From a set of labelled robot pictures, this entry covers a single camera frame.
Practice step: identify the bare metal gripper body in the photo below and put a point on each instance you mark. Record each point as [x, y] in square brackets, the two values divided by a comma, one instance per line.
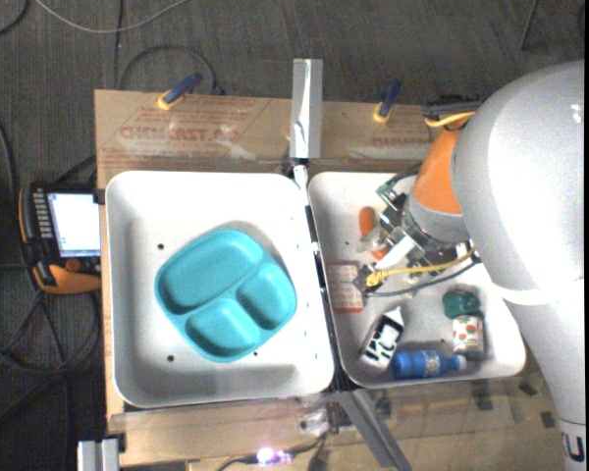
[408, 243]

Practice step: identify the red and white packet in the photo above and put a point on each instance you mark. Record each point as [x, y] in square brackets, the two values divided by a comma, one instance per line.
[344, 292]

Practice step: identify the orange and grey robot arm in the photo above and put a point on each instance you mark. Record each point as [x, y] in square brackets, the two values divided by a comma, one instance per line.
[525, 189]

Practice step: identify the white plastic tray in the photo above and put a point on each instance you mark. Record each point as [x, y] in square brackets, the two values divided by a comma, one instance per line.
[496, 341]
[137, 312]

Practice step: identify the orange carrot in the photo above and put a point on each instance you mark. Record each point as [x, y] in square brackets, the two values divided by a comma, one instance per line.
[366, 219]

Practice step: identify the green broccoli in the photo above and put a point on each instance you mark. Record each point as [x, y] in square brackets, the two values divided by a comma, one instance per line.
[460, 303]

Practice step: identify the black and white carton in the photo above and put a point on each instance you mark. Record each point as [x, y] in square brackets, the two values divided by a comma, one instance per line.
[382, 339]

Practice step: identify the white can orange print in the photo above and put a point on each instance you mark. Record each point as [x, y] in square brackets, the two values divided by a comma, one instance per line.
[468, 335]

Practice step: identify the blue divided plate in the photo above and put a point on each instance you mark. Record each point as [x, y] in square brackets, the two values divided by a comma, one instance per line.
[216, 273]

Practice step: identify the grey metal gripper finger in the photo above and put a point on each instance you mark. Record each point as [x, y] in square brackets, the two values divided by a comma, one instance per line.
[370, 239]
[387, 227]

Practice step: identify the brown cardboard board red print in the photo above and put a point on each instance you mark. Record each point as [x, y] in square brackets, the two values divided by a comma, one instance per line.
[196, 130]

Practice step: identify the blue bottle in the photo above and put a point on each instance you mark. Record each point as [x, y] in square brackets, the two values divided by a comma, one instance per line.
[417, 365]

